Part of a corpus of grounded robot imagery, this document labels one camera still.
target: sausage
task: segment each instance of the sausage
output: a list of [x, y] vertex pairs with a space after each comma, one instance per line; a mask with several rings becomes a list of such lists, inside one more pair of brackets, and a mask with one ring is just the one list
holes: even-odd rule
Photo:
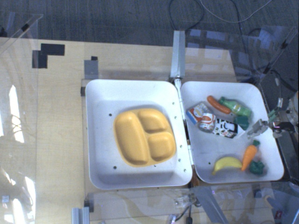
[[213, 98], [213, 96], [209, 95], [206, 99], [215, 109], [221, 111], [222, 113], [230, 114], [230, 109], [224, 105], [220, 105], [217, 100]]

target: dark floor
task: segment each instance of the dark floor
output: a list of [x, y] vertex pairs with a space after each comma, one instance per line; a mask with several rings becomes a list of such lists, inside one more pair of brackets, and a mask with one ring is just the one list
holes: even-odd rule
[[[237, 20], [237, 12], [229, 0], [203, 0], [218, 16]], [[233, 0], [240, 19], [244, 19], [268, 0]], [[173, 31], [168, 14], [170, 0], [0, 0], [2, 11], [43, 14], [39, 21], [41, 39], [117, 42], [171, 46]], [[192, 0], [175, 0], [171, 14], [175, 26], [186, 29], [200, 17], [202, 10]], [[274, 0], [245, 22], [229, 24], [204, 12], [196, 29], [246, 35], [264, 25], [295, 26], [298, 29], [299, 0]], [[281, 76], [298, 89], [298, 35], [275, 65]], [[270, 108], [277, 96], [273, 77], [264, 80], [265, 96]], [[285, 98], [292, 95], [283, 87]]]

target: white can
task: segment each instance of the white can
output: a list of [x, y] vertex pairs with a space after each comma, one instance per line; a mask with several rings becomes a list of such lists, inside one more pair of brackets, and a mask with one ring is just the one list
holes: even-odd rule
[[211, 113], [203, 113], [199, 129], [211, 133], [215, 129], [216, 116]]

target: banana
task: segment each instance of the banana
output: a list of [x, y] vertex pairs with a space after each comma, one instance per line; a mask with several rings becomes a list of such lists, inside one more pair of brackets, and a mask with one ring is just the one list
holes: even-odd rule
[[241, 168], [242, 163], [240, 160], [234, 158], [234, 157], [224, 157], [216, 161], [214, 164], [214, 171], [213, 175], [215, 175], [216, 172], [219, 170], [226, 168], [226, 167], [234, 167], [234, 168]]

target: white tray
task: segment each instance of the white tray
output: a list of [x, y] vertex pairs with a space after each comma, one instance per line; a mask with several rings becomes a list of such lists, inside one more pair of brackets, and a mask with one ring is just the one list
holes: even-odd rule
[[[268, 120], [262, 95], [251, 84], [191, 81], [184, 83], [181, 91], [186, 110], [203, 101], [218, 118], [223, 117], [228, 121], [233, 121], [233, 116], [219, 112], [211, 107], [206, 100], [209, 95], [216, 99], [224, 96], [239, 100], [252, 110], [248, 129], [259, 119]], [[242, 160], [244, 151], [252, 140], [248, 140], [246, 134], [229, 139], [202, 132], [188, 118], [187, 126], [196, 172], [203, 181], [207, 183], [261, 182], [278, 180], [283, 176], [284, 166], [271, 129], [255, 137], [261, 142], [256, 157], [261, 158], [265, 164], [266, 173], [264, 175], [258, 176], [251, 174], [248, 170], [242, 172], [232, 169], [222, 170], [216, 175], [212, 175], [215, 161], [223, 156], [234, 156]]]
[[[160, 164], [135, 168], [119, 154], [113, 132], [123, 111], [155, 108], [172, 127], [177, 151]], [[182, 186], [192, 177], [185, 129], [176, 88], [163, 81], [93, 80], [86, 86], [89, 174], [100, 189]]]

